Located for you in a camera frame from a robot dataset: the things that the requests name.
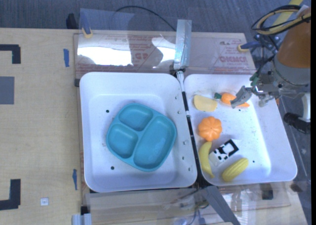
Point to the yellow toy slice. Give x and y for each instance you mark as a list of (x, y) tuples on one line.
[(204, 104)]

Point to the black cylinder on white bracket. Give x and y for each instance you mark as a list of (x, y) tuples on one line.
[(297, 121)]

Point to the yellow corn cob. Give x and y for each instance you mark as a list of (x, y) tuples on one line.
[(235, 170)]

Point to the white and black carton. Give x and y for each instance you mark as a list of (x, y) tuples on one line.
[(223, 154)]

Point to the yellow banana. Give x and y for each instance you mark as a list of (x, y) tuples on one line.
[(205, 158)]

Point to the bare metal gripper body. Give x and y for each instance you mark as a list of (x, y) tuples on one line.
[(271, 83)]

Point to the orange carrot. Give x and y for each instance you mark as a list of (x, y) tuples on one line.
[(226, 97)]

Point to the white plastic tray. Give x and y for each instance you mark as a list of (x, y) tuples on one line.
[(98, 130), (261, 142)]

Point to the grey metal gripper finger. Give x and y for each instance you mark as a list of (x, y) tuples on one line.
[(264, 101), (243, 96)]

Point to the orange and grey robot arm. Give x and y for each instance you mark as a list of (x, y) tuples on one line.
[(295, 46)]

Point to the brown cardboard board red print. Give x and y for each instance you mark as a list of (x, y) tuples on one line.
[(217, 53)]

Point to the blue divided plate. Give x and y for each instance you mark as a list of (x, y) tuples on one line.
[(145, 142)]

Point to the orange pumpkin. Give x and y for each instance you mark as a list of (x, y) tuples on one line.
[(209, 128)]

